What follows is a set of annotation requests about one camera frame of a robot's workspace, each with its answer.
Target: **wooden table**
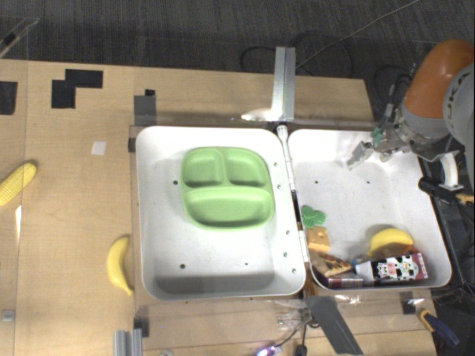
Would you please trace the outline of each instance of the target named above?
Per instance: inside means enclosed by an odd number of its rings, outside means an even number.
[[[51,81],[64,80],[66,68],[103,71],[103,87],[77,88],[74,110],[52,109]],[[0,60],[0,81],[19,83],[16,113],[0,116],[1,154],[6,159],[0,179],[24,159],[39,168],[23,196],[2,208],[6,229],[0,226],[0,309],[15,309],[16,321],[0,323],[0,354],[112,355],[114,331],[130,330],[135,315],[134,299],[114,288],[105,270],[110,245],[132,228],[127,144],[134,124],[134,96],[155,90],[161,120],[179,114],[203,124],[269,107],[273,77]],[[321,126],[330,127],[371,125],[360,80],[297,77],[295,89],[296,113],[303,119],[318,119]],[[91,154],[95,141],[106,142],[104,155]],[[8,220],[20,204],[18,246]],[[415,294],[433,311],[429,291]],[[402,314],[397,294],[363,299],[371,300],[375,304],[340,306],[366,355],[436,354],[430,333],[416,316]],[[174,333],[170,342],[174,354],[253,355],[268,337],[276,340],[286,334],[276,332],[273,313],[262,312],[271,323],[265,329],[250,322],[235,326],[232,331],[242,334],[239,343],[206,341],[212,339],[212,327],[205,326],[203,340],[194,342],[200,346],[186,348],[180,334]],[[246,341],[255,338],[256,331],[262,333],[258,337],[262,341]],[[152,349],[153,343],[144,339],[150,349],[144,355],[160,354]],[[294,345],[287,344],[284,355],[292,355]],[[333,355],[319,329],[309,332],[307,345],[309,355]]]

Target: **corn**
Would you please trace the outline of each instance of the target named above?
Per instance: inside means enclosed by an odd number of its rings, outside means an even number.
[[[35,175],[36,166],[30,162],[26,162],[17,168],[0,184],[0,205],[6,205],[20,194],[23,187],[30,183]]]

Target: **cow print carton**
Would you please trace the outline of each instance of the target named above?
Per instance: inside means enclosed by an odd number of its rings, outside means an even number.
[[[375,285],[428,278],[421,253],[367,261],[356,266],[356,274],[363,278],[365,284]]]

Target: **banana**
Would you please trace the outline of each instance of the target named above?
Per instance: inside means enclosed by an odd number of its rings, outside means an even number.
[[[36,175],[36,166],[26,162],[0,184],[0,205],[6,205],[23,190]]]
[[[109,248],[107,255],[107,274],[114,286],[125,290],[127,295],[131,296],[133,290],[127,284],[123,266],[128,243],[128,236],[120,237]]]
[[[368,256],[372,256],[374,251],[389,244],[412,245],[414,241],[407,232],[397,228],[387,228],[374,234],[370,240],[370,251]]]

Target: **green plate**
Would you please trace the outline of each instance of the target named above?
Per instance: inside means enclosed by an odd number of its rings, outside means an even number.
[[[183,158],[183,207],[198,227],[245,229],[274,215],[274,194],[266,163],[243,148],[196,148]]]

